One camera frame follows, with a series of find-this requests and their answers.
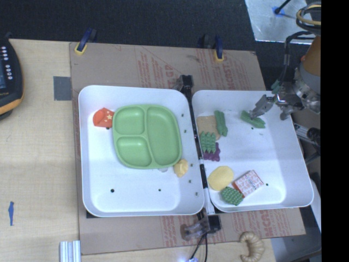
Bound thin black and white rod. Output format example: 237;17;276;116
184;84;216;216

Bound green ridged toy vegetable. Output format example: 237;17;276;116
199;130;217;153

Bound brown cardboard board, red print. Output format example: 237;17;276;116
69;42;307;256

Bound green pea pod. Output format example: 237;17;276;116
240;110;267;129
213;110;229;138

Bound black block with thin wires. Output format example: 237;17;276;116
174;74;195;93
179;213;222;241

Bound green bumpy toy vegetable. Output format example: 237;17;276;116
220;186;244;207

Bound tan croissant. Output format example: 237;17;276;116
239;230;266;262

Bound yellow oval toy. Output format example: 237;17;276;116
207;165;235;192

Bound small yellow lumpy toy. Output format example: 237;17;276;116
173;158;190;178

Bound orange and white packet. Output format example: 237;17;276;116
232;169;265;198

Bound red toy with yellow stars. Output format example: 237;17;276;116
92;106;116;129

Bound green divided plate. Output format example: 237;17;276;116
112;104;183;170

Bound tan bread slice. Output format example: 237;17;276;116
196;115;222;142

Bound black cylinder on white bracket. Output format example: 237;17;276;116
293;122;322;150

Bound white plastic tray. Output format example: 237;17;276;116
77;85;206;218
191;89;315;213

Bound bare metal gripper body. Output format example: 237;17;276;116
274;82;322;115

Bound purple grapes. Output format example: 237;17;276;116
202;141;221;163

